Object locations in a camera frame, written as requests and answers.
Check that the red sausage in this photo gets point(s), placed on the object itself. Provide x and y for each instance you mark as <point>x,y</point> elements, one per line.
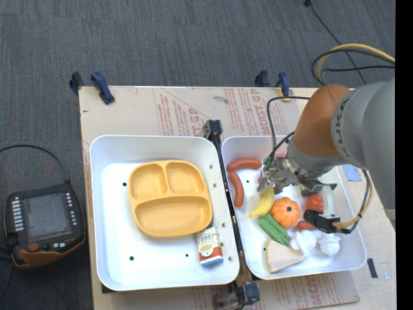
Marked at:
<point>237,189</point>
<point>243,164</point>

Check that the white plastic tray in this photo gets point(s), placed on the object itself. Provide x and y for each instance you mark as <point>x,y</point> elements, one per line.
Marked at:
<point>322,263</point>
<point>155,263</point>

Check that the yellow banana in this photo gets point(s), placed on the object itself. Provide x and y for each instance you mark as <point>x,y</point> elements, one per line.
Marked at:
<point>264,203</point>

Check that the black cylinder on white bracket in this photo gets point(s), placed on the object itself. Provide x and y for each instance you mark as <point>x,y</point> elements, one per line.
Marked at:
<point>322,221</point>

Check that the orange carrot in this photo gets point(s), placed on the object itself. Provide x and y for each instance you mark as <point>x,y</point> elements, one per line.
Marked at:
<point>304,225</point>

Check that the green asparagus bundle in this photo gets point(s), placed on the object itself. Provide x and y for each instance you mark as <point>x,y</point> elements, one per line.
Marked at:
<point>274,229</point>

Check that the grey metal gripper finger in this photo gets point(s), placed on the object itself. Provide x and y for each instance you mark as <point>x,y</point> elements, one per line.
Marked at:
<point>281,187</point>
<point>264,185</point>

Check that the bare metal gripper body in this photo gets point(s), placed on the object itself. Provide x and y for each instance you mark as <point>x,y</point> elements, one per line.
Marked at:
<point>292,173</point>

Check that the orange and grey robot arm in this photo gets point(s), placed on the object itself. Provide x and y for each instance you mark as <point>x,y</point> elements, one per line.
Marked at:
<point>361,124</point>

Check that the cream wedge slice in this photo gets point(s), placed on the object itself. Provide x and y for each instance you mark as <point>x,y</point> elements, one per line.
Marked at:
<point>280,257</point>

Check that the orange pumpkin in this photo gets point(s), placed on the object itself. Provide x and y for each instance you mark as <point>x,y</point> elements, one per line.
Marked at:
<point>285,212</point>

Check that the yellow divided plate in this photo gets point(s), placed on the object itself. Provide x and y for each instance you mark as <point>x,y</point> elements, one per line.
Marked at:
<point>171,212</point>

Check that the white cauliflower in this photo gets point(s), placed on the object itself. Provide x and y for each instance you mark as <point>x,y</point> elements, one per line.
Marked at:
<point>329,245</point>
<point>303,241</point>

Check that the brown cardboard board red print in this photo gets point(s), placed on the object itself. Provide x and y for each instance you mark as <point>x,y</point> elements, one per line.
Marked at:
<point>180,111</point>

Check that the red tomato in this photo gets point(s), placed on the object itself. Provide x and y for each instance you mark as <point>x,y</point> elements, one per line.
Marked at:
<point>314,202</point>

